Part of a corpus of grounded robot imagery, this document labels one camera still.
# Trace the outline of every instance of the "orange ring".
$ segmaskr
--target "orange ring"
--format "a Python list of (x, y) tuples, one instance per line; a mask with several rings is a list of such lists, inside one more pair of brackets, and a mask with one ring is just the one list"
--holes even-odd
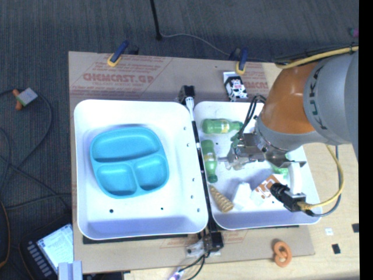
[(290, 247), (284, 241), (278, 241), (273, 246), (273, 251), (275, 252), (275, 263), (282, 268), (286, 267), (293, 257)]

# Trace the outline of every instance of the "black cable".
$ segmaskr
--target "black cable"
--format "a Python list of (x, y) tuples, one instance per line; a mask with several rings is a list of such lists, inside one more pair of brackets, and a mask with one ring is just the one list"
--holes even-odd
[(24, 202), (24, 203), (21, 203), (21, 204), (7, 206), (6, 210), (7, 211), (12, 211), (14, 209), (19, 209), (19, 208), (25, 207), (27, 205), (35, 204), (35, 203), (40, 202), (40, 201), (53, 199), (53, 198), (70, 197), (70, 196), (71, 196), (71, 194), (69, 194), (69, 193), (63, 193), (63, 194), (55, 194), (55, 195), (51, 195), (51, 196), (40, 197), (38, 199), (30, 200), (30, 201), (27, 201), (27, 202)]
[(256, 108), (257, 102), (263, 102), (263, 103), (265, 103), (265, 101), (266, 101), (266, 98), (264, 96), (260, 95), (260, 94), (259, 95), (255, 95), (252, 98), (250, 106), (249, 106), (249, 110), (248, 110), (248, 112), (246, 114), (246, 118), (245, 118), (244, 124), (243, 124), (242, 128), (238, 131), (238, 137), (239, 138), (242, 137), (245, 128), (247, 127), (247, 125), (251, 121), (252, 117), (254, 116), (254, 112), (255, 112), (255, 108)]
[[(338, 146), (336, 146), (336, 158), (339, 159), (339, 155), (338, 155)], [(339, 169), (338, 169), (338, 183), (339, 183), (339, 188), (340, 188), (340, 186), (341, 186), (341, 184), (342, 184), (342, 177), (341, 177), (341, 175), (340, 175)], [(338, 196), (338, 199), (337, 199), (336, 203), (334, 204), (334, 206), (333, 206), (329, 211), (327, 211), (327, 212), (325, 212), (325, 213), (320, 213), (320, 214), (319, 214), (319, 213), (314, 213), (314, 212), (313, 212), (312, 210), (310, 210), (310, 209), (307, 209), (307, 210), (305, 211), (305, 213), (306, 213), (308, 216), (311, 216), (311, 217), (317, 217), (317, 218), (321, 218), (321, 217), (328, 216), (328, 215), (330, 215), (332, 212), (334, 212), (334, 211), (337, 209), (337, 207), (339, 206), (339, 203), (340, 203), (341, 197), (342, 197), (342, 195), (340, 194), (340, 195)]]
[(196, 261), (194, 261), (193, 263), (187, 265), (187, 266), (184, 267), (184, 268), (179, 269), (179, 272), (182, 272), (182, 271), (184, 271), (184, 270), (186, 270), (186, 269), (188, 269), (188, 268), (193, 267), (194, 265), (196, 265), (197, 263), (199, 263), (199, 262), (201, 261), (201, 259), (202, 259), (204, 256), (205, 256), (205, 255), (202, 255), (201, 257), (199, 257), (199, 258), (198, 258)]
[(21, 272), (20, 268), (17, 267), (17, 265), (9, 259), (8, 263), (12, 266), (12, 268), (17, 272), (17, 274), (22, 278), (22, 279), (25, 279), (25, 280), (29, 280), (30, 277), (25, 275), (24, 273)]
[(162, 40), (162, 35), (159, 31), (159, 23), (158, 23), (158, 17), (157, 17), (157, 10), (156, 6), (154, 4), (154, 0), (150, 0), (150, 7), (152, 9), (153, 19), (154, 19), (154, 25), (156, 27), (156, 39)]
[(200, 264), (199, 269), (196, 271), (196, 273), (193, 276), (191, 276), (187, 280), (192, 280), (192, 279), (196, 278), (198, 276), (199, 272), (201, 272), (204, 264), (205, 264), (205, 255), (202, 256), (202, 263)]
[[(12, 93), (13, 90), (6, 90), (6, 91), (3, 91), (0, 93), (0, 96), (2, 95), (5, 95), (7, 93)], [(38, 97), (40, 97), (43, 102), (45, 103), (45, 105), (47, 106), (47, 109), (48, 109), (48, 113), (49, 113), (49, 119), (48, 119), (48, 125), (44, 131), (44, 135), (40, 138), (40, 140), (34, 145), (34, 147), (28, 152), (28, 154), (17, 164), (17, 165), (12, 165), (10, 163), (10, 143), (9, 143), (9, 138), (8, 136), (5, 134), (5, 132), (0, 129), (0, 132), (2, 133), (2, 135), (5, 137), (6, 139), (6, 143), (8, 145), (8, 157), (7, 159), (3, 159), (1, 156), (0, 156), (0, 160), (2, 160), (3, 162), (6, 163), (6, 166), (5, 166), (5, 170), (3, 172), (3, 176), (2, 176), (2, 179), (0, 179), (0, 196), (2, 194), (2, 190), (6, 187), (7, 185), (7, 182), (6, 182), (6, 179), (10, 179), (10, 175), (8, 175), (8, 177), (6, 177), (6, 174), (8, 173), (8, 170), (9, 168), (11, 168), (14, 172), (17, 172), (25, 177), (27, 177), (28, 179), (31, 179), (33, 180), (35, 183), (39, 184), (40, 186), (46, 188), (51, 194), (53, 195), (56, 195), (57, 197), (60, 197), (59, 200), (63, 203), (64, 207), (69, 209), (68, 205), (65, 203), (65, 201), (62, 199), (61, 196), (58, 196), (57, 192), (55, 192), (52, 188), (50, 188), (49, 186), (47, 186), (46, 184), (44, 184), (42, 181), (36, 179), (35, 177), (32, 177), (31, 175), (23, 172), (22, 170), (19, 169), (19, 167), (30, 157), (30, 155), (40, 146), (40, 144), (42, 143), (42, 141), (46, 138), (46, 136), (48, 135), (49, 131), (50, 131), (50, 128), (52, 126), (52, 107), (51, 105), (49, 104), (48, 100), (41, 94), (37, 94)]]
[(5, 184), (6, 174), (8, 173), (9, 166), (10, 166), (10, 142), (9, 142), (9, 138), (8, 138), (7, 134), (5, 133), (5, 131), (2, 128), (0, 128), (0, 133), (5, 138), (5, 142), (6, 142), (6, 145), (8, 147), (8, 156), (6, 157), (6, 160), (4, 161), (5, 162), (5, 169), (3, 171), (2, 177), (0, 178), (0, 196), (1, 196), (1, 191), (2, 191), (2, 188)]
[(308, 58), (310, 56), (313, 56), (313, 55), (317, 55), (317, 54), (321, 54), (321, 53), (325, 53), (325, 52), (329, 52), (329, 51), (334, 51), (334, 50), (338, 50), (338, 49), (341, 49), (341, 48), (346, 48), (346, 47), (355, 47), (357, 46), (358, 44), (355, 43), (355, 42), (352, 42), (350, 45), (345, 45), (345, 44), (339, 44), (339, 45), (329, 45), (327, 47), (323, 47), (323, 48), (318, 48), (318, 49), (314, 49), (314, 50), (304, 50), (303, 53), (299, 53), (299, 54), (293, 54), (293, 55), (288, 55), (288, 56), (283, 56), (283, 57), (275, 57), (271, 60), (271, 62), (275, 63), (275, 64), (279, 64), (279, 65), (286, 65), (286, 64), (289, 64), (292, 60), (296, 60), (296, 59), (302, 59), (302, 58)]

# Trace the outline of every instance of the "plastic bottle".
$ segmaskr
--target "plastic bottle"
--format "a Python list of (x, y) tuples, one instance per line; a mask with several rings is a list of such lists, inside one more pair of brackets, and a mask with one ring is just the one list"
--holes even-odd
[(205, 119), (202, 121), (202, 131), (205, 134), (226, 134), (230, 131), (239, 131), (244, 124), (228, 119)]
[(215, 174), (215, 170), (217, 167), (217, 160), (214, 151), (214, 143), (211, 140), (203, 140), (200, 145), (202, 147), (203, 162), (205, 163), (207, 180), (210, 183), (216, 183), (217, 176)]

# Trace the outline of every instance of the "clamp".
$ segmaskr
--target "clamp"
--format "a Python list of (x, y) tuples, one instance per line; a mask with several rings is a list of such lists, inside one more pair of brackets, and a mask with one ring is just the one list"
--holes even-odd
[(245, 73), (246, 67), (246, 61), (248, 56), (248, 49), (246, 47), (242, 48), (240, 60), (235, 65), (235, 72), (242, 76)]
[(112, 53), (109, 58), (107, 59), (107, 64), (111, 67), (115, 67), (121, 60), (121, 55), (123, 54), (123, 52), (127, 49), (129, 45), (129, 41), (128, 40), (125, 40), (120, 46), (119, 48), (114, 52)]

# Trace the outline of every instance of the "blue plate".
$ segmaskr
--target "blue plate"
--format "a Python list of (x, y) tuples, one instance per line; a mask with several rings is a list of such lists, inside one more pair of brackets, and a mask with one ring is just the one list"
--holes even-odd
[(98, 185), (113, 198), (154, 192), (168, 181), (162, 143), (148, 128), (126, 127), (97, 135), (90, 158)]

